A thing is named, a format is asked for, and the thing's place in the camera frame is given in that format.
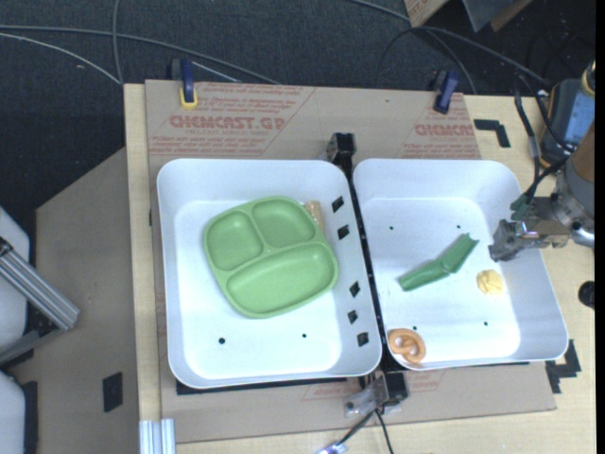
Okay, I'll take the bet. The beige biscuit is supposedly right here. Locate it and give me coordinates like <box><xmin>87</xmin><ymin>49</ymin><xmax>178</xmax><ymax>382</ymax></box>
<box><xmin>303</xmin><ymin>200</ymin><xmax>328</xmax><ymax>234</ymax></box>

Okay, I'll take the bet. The black block with thin wires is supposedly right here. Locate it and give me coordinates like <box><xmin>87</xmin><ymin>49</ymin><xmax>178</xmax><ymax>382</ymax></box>
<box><xmin>344</xmin><ymin>371</ymin><xmax>410</xmax><ymax>418</ymax></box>
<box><xmin>325</xmin><ymin>131</ymin><xmax>357</xmax><ymax>166</ymax></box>

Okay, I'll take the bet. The green divided plate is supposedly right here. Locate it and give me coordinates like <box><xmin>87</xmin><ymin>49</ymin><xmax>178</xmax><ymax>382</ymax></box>
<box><xmin>201</xmin><ymin>195</ymin><xmax>340</xmax><ymax>321</ymax></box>

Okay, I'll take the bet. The green pea pod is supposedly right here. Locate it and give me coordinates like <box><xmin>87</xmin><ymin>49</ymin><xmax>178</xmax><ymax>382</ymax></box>
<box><xmin>397</xmin><ymin>233</ymin><xmax>481</xmax><ymax>293</ymax></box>

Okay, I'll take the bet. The orange pretzel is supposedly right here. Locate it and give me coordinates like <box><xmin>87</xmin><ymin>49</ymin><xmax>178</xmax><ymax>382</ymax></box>
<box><xmin>387</xmin><ymin>327</ymin><xmax>427</xmax><ymax>365</ymax></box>

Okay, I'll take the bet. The white plastic tray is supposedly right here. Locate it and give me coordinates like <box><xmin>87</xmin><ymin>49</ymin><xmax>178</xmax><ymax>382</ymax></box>
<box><xmin>351</xmin><ymin>157</ymin><xmax>570</xmax><ymax>373</ymax></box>
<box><xmin>155</xmin><ymin>157</ymin><xmax>384</xmax><ymax>390</ymax></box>

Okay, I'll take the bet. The brown cardboard board red print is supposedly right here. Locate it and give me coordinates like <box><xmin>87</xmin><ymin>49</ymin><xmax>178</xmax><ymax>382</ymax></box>
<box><xmin>143</xmin><ymin>79</ymin><xmax>559</xmax><ymax>445</ymax></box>

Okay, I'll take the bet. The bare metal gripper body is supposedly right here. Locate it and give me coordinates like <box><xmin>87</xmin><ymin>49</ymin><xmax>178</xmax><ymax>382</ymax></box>
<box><xmin>518</xmin><ymin>192</ymin><xmax>596</xmax><ymax>252</ymax></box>

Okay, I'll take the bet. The thin black rod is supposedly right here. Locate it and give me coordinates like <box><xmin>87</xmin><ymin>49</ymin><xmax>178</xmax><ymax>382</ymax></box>
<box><xmin>344</xmin><ymin>157</ymin><xmax>390</xmax><ymax>374</ymax></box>

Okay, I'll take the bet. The pale yellow toy food lump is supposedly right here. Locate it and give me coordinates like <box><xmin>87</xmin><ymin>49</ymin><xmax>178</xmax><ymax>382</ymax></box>
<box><xmin>475</xmin><ymin>269</ymin><xmax>505</xmax><ymax>298</ymax></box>

